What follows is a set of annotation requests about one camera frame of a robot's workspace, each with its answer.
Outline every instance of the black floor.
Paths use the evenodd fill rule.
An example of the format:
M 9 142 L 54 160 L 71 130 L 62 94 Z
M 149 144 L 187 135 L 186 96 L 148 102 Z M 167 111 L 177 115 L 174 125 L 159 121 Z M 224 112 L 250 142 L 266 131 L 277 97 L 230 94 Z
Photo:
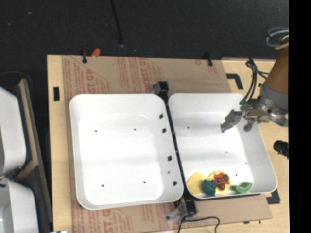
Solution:
M 114 0 L 125 47 L 109 0 L 0 0 L 0 85 L 29 75 L 43 156 L 48 129 L 48 54 L 213 59 L 275 59 L 267 31 L 289 26 L 289 0 Z

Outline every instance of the cardboard sheet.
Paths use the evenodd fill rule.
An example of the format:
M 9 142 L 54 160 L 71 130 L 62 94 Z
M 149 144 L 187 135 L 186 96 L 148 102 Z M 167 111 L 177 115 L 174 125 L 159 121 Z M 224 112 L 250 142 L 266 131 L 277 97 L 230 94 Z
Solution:
M 165 215 L 174 203 L 162 203 L 90 211 L 75 195 L 72 142 L 68 104 L 82 93 L 150 93 L 158 81 L 168 81 L 169 95 L 176 92 L 230 92 L 221 61 L 127 57 L 63 56 L 64 93 L 68 134 L 71 205 L 74 233 L 142 233 L 177 229 Z M 217 216 L 221 223 L 271 218 L 264 195 L 196 202 L 195 218 Z M 183 224 L 183 228 L 213 225 L 214 220 Z

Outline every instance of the wooden table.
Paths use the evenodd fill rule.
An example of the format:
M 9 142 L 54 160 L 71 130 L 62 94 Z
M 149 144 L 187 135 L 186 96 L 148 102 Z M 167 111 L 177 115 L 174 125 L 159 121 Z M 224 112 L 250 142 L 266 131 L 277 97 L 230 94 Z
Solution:
M 223 59 L 222 63 L 227 74 L 238 74 L 243 90 L 238 89 L 234 79 L 229 79 L 232 92 L 246 94 L 251 83 L 251 71 L 241 68 L 246 59 Z M 269 72 L 274 64 L 272 60 L 256 60 L 258 69 Z M 264 79 L 258 77 L 258 83 Z M 52 209 L 53 229 L 55 231 L 67 230 L 72 233 L 72 214 L 70 199 L 69 161 L 67 151 L 67 130 L 65 122 L 64 94 L 60 93 L 59 101 L 54 101 L 54 87 L 64 89 L 62 56 L 48 56 L 48 89 L 49 89 L 49 117 L 50 117 L 50 141 L 51 141 L 51 166 L 52 166 Z M 273 149 L 277 140 L 288 142 L 288 128 L 282 128 L 272 122 L 260 124 L 259 128 L 263 140 L 268 149 L 270 159 L 278 178 L 278 193 L 281 198 L 280 204 L 270 205 L 272 219 L 261 223 L 250 222 L 249 224 L 235 223 L 220 225 L 218 233 L 285 233 L 289 232 L 289 161 L 286 157 L 278 155 Z M 183 229 L 183 233 L 206 233 L 213 232 L 213 226 L 192 229 Z

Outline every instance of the white tray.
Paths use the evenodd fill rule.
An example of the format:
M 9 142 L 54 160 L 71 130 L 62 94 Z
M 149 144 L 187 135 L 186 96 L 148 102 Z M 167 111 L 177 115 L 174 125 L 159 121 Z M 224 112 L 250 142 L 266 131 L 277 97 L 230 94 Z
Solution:
M 39 233 L 32 190 L 7 178 L 0 184 L 0 233 Z
M 0 176 L 26 161 L 26 144 L 17 97 L 0 87 Z
M 252 182 L 249 194 L 269 193 L 277 179 L 257 124 L 249 132 L 242 119 L 221 132 L 220 124 L 232 110 L 240 110 L 241 94 L 174 94 L 169 99 L 184 177 L 196 173 L 208 176 L 224 171 L 232 185 Z M 233 191 L 218 196 L 235 196 Z M 199 199 L 209 198 L 201 194 Z
M 80 94 L 69 105 L 76 193 L 87 209 L 178 200 L 183 183 L 163 100 Z

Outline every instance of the white plastic object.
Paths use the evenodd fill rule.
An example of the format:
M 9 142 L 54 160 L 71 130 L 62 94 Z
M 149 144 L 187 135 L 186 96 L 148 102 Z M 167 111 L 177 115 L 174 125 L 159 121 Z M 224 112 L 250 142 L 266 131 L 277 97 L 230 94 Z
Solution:
M 26 144 L 17 97 L 0 87 L 0 176 L 26 161 Z
M 80 94 L 69 104 L 76 195 L 90 210 L 178 200 L 184 191 L 163 100 Z
M 0 184 L 0 233 L 39 233 L 32 190 L 7 178 Z
M 277 179 L 258 125 L 245 132 L 242 120 L 222 133 L 220 124 L 234 109 L 240 110 L 243 95 L 173 94 L 169 107 L 173 119 L 176 140 L 184 177 L 204 173 L 208 177 L 214 171 L 224 171 L 232 185 L 252 182 L 248 194 L 269 193 L 276 189 Z M 218 196 L 237 195 L 233 191 Z M 199 199 L 211 198 L 201 194 Z

